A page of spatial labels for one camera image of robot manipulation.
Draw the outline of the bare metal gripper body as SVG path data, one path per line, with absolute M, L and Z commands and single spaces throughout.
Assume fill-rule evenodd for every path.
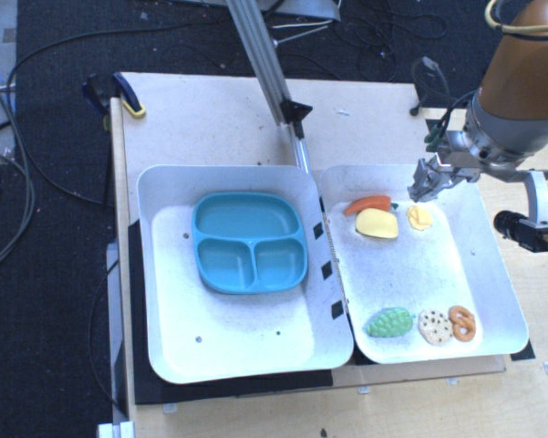
M 436 155 L 429 160 L 429 184 L 475 183 L 488 174 L 506 183 L 524 180 L 518 166 L 527 155 L 503 148 L 486 134 L 448 130 Z

